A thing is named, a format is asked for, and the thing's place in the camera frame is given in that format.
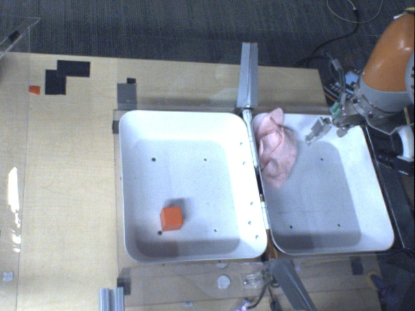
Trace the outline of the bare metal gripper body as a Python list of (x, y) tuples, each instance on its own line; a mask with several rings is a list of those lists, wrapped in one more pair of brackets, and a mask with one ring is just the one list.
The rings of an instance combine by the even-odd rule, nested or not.
[(331, 106), (332, 123), (341, 130), (363, 125), (376, 130), (393, 130), (394, 116), (395, 113), (371, 106), (363, 97), (350, 97), (344, 102), (336, 101)]

